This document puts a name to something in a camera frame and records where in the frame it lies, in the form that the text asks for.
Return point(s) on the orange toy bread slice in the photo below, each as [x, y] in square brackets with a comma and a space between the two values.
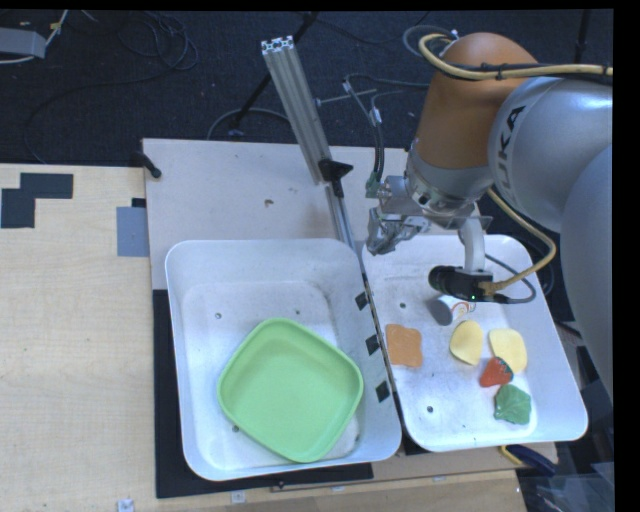
[404, 346]

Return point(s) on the pale wood board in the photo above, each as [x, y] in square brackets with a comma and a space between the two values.
[225, 200]

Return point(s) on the red toy strawberry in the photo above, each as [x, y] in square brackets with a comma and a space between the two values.
[495, 374]

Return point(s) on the thin black and white rod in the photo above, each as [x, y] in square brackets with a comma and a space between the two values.
[378, 330]

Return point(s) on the green plate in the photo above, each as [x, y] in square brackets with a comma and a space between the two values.
[290, 390]

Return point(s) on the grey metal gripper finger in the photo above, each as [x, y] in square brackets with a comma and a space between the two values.
[376, 235]
[402, 232]

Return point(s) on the small white can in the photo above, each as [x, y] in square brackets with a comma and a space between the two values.
[452, 311]

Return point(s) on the yellow toy crisp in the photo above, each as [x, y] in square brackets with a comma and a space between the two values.
[510, 347]
[466, 342]

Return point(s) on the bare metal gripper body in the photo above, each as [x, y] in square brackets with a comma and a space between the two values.
[402, 197]

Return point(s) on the black cylinder on white bracket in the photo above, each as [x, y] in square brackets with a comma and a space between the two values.
[457, 282]

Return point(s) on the white plastic tray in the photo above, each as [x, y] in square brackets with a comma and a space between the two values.
[450, 410]
[260, 270]

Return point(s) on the green toy lettuce leaf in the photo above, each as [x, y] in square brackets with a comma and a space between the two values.
[512, 405]

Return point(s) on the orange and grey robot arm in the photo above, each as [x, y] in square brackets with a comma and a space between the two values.
[530, 150]

